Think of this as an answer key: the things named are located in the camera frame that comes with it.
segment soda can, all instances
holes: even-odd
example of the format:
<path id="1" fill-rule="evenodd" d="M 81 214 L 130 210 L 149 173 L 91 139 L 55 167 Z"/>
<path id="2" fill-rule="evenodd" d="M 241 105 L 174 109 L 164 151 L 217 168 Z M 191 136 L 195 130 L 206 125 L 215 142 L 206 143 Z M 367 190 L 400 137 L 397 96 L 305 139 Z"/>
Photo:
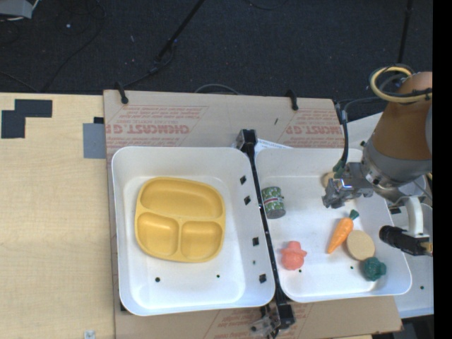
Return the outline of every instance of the soda can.
<path id="1" fill-rule="evenodd" d="M 267 187 L 261 190 L 261 193 L 267 218 L 281 218 L 285 215 L 284 197 L 281 195 L 281 189 L 279 187 Z"/>

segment light wood surface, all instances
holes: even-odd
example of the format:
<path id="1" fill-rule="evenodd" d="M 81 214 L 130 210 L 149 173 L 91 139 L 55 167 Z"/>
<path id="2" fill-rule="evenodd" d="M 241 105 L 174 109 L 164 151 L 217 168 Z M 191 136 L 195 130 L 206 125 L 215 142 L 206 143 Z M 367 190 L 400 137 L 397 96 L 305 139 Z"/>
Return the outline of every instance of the light wood surface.
<path id="1" fill-rule="evenodd" d="M 53 101 L 0 139 L 0 337 L 114 338 L 106 160 L 83 158 L 83 123 L 102 96 L 0 93 Z"/>

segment toy carrot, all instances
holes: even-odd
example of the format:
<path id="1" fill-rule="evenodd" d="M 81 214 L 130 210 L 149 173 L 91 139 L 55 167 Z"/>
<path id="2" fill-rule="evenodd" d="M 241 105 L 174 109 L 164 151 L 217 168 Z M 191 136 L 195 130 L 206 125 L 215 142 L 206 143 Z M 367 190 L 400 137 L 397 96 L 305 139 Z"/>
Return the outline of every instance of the toy carrot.
<path id="1" fill-rule="evenodd" d="M 331 237 L 330 244 L 328 245 L 328 250 L 326 252 L 331 254 L 347 239 L 348 234 L 353 230 L 353 220 L 358 216 L 359 213 L 356 210 L 352 210 L 348 218 L 340 219 L 334 229 L 333 236 Z"/>

